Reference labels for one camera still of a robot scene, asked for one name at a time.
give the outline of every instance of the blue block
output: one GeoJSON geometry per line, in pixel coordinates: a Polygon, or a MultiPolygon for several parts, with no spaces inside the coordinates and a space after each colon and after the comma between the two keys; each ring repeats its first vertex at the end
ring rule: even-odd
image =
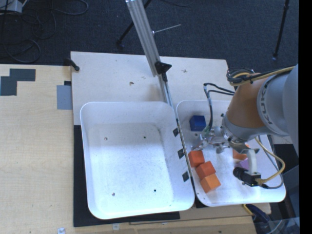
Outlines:
{"type": "Polygon", "coordinates": [[[203,131],[206,127],[205,117],[203,115],[193,115],[190,119],[190,127],[192,132],[203,131]]]}

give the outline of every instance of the orange cube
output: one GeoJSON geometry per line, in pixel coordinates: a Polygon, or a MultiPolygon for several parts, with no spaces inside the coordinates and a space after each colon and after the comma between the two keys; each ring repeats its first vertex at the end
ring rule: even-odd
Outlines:
{"type": "Polygon", "coordinates": [[[206,163],[200,164],[196,168],[196,172],[199,176],[199,179],[202,180],[204,177],[207,177],[211,174],[215,173],[215,168],[212,165],[211,161],[207,161],[206,163]]]}
{"type": "Polygon", "coordinates": [[[207,192],[219,187],[221,185],[221,183],[220,183],[218,177],[216,176],[216,174],[211,174],[209,176],[204,177],[200,181],[200,185],[204,189],[205,193],[207,193],[207,192]]]}
{"type": "Polygon", "coordinates": [[[233,149],[233,158],[239,159],[239,160],[244,160],[247,158],[247,154],[240,154],[238,151],[233,149]]]}
{"type": "Polygon", "coordinates": [[[205,162],[205,158],[204,158],[202,150],[190,151],[188,156],[189,156],[191,167],[197,167],[200,164],[205,162]]]}

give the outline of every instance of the black pole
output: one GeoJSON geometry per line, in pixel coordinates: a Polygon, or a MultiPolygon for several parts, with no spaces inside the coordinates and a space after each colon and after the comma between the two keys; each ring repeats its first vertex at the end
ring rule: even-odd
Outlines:
{"type": "MultiPolygon", "coordinates": [[[[144,9],[146,9],[146,7],[150,4],[152,0],[147,0],[147,2],[144,4],[144,9]]],[[[128,28],[125,30],[125,32],[122,34],[122,36],[117,40],[117,45],[120,47],[123,47],[122,45],[122,40],[124,39],[124,37],[129,33],[129,31],[131,30],[131,28],[133,27],[133,22],[130,23],[130,25],[128,26],[128,28]]]]}
{"type": "Polygon", "coordinates": [[[283,13],[283,18],[282,18],[282,22],[281,22],[281,27],[279,29],[279,35],[278,35],[278,39],[277,39],[277,44],[276,44],[276,48],[275,51],[273,53],[273,60],[276,60],[276,57],[278,55],[278,49],[279,49],[279,45],[281,43],[281,39],[282,39],[282,34],[283,34],[283,28],[284,28],[284,23],[285,23],[285,18],[286,18],[286,13],[287,10],[289,8],[289,0],[285,0],[285,4],[284,4],[284,13],[283,13]]]}

